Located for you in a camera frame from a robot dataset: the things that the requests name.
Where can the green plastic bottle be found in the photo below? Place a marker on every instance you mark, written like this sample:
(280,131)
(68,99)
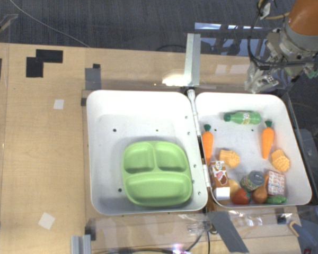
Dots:
(243,117)

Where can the yellow bread roll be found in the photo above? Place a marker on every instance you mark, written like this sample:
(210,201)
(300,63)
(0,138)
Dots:
(233,186)

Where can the green divided plate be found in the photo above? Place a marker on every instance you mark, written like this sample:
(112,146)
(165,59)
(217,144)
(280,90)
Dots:
(156,179)

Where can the red and white carton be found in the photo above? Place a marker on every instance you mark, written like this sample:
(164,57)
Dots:
(276,182)

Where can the green pea pod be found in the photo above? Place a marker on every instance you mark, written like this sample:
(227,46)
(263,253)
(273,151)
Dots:
(277,200)

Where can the small green can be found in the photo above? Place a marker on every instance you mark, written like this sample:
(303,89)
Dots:
(251,181)

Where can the red strawberry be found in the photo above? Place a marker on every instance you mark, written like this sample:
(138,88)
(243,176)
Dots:
(240,197)

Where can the brown and white carton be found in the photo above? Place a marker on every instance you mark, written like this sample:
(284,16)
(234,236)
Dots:
(220,177)

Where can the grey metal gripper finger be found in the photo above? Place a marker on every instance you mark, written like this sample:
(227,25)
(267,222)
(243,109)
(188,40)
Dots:
(269,80)
(252,80)

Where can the white plastic tray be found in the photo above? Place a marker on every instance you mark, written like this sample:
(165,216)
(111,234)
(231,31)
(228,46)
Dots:
(137,115)
(243,139)

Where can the orange carrot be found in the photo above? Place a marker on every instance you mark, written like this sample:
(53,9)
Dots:
(208,144)
(268,140)

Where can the brown chicken drumstick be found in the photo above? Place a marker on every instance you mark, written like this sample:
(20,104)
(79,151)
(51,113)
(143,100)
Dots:
(260,194)

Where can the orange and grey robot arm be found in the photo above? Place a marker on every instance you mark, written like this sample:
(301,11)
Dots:
(307,12)

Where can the yellow waffle biscuit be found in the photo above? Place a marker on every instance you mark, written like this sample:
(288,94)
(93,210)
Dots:
(280,161)
(230,158)

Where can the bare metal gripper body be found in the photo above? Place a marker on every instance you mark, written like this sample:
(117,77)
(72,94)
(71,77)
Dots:
(286,50)

